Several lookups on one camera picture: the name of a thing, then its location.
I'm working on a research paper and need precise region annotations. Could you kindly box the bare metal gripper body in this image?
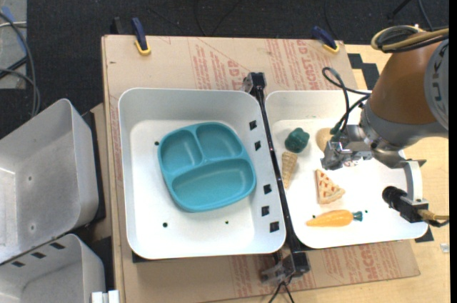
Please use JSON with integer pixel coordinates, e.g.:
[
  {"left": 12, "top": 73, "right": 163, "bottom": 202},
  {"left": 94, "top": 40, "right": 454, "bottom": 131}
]
[{"left": 331, "top": 124, "right": 408, "bottom": 171}]

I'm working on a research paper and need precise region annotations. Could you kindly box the tan toy bread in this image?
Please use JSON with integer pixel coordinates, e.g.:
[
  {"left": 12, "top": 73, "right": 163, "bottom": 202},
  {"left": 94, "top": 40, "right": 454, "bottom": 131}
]
[{"left": 316, "top": 127, "right": 335, "bottom": 153}]

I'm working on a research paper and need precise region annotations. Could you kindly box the toy pizza slice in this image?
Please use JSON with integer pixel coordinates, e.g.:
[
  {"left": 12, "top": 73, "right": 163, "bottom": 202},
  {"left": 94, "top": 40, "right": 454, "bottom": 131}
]
[{"left": 314, "top": 169, "right": 346, "bottom": 206}]

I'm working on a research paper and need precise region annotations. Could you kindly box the white plastic tray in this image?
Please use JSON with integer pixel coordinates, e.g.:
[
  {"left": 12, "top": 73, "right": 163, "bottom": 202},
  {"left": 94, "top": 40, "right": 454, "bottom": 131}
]
[
  {"left": 0, "top": 233, "right": 107, "bottom": 303},
  {"left": 0, "top": 98, "right": 101, "bottom": 264},
  {"left": 264, "top": 89, "right": 429, "bottom": 249},
  {"left": 117, "top": 86, "right": 288, "bottom": 261}
]

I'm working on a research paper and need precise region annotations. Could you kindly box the green toy broccoli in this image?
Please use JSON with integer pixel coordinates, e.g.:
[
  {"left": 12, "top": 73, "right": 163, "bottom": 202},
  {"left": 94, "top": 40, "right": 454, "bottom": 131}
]
[{"left": 283, "top": 127, "right": 311, "bottom": 154}]

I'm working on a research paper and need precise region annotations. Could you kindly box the tan toy ice cream cone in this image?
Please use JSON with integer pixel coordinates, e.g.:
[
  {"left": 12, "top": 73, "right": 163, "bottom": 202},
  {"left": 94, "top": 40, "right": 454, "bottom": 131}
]
[{"left": 281, "top": 151, "right": 298, "bottom": 190}]

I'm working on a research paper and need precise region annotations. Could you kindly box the thin black rod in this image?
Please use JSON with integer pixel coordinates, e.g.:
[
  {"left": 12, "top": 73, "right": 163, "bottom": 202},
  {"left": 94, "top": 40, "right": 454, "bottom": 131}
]
[{"left": 255, "top": 86, "right": 300, "bottom": 257}]

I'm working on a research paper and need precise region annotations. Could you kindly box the orange toy carrot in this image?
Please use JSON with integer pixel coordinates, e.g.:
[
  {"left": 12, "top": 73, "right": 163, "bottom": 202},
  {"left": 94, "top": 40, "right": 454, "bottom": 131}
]
[{"left": 306, "top": 209, "right": 364, "bottom": 228}]

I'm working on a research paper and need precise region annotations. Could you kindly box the blue divided plate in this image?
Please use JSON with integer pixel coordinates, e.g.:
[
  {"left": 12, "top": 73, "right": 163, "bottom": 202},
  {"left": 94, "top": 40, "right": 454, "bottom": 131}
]
[{"left": 157, "top": 121, "right": 258, "bottom": 214}]

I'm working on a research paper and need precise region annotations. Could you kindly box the brown cardboard board red print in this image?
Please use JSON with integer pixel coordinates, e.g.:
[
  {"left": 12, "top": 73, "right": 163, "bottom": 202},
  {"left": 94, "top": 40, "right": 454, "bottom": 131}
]
[{"left": 101, "top": 35, "right": 421, "bottom": 303}]

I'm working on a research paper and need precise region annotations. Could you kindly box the black cylinder on white bracket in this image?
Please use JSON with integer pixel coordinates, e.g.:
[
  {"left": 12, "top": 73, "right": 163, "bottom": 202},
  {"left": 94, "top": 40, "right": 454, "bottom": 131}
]
[{"left": 381, "top": 158, "right": 430, "bottom": 224}]

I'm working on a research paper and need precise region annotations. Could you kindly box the black block with thin wires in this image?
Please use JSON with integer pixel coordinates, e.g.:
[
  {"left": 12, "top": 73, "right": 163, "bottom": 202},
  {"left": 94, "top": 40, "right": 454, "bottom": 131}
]
[
  {"left": 259, "top": 250, "right": 311, "bottom": 287},
  {"left": 243, "top": 71, "right": 268, "bottom": 95}
]

